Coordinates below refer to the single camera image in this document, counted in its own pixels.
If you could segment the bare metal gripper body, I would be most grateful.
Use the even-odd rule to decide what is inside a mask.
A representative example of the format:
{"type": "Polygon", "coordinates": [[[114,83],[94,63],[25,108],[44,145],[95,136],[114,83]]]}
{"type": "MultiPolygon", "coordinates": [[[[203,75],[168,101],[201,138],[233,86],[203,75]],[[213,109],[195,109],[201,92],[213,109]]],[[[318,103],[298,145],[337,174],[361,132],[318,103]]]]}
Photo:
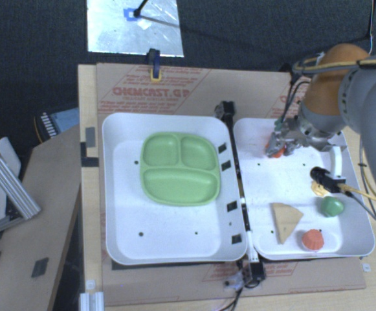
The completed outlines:
{"type": "Polygon", "coordinates": [[[307,120],[284,120],[274,127],[277,139],[290,147],[308,147],[324,149],[330,146],[333,133],[317,129],[307,120]]]}

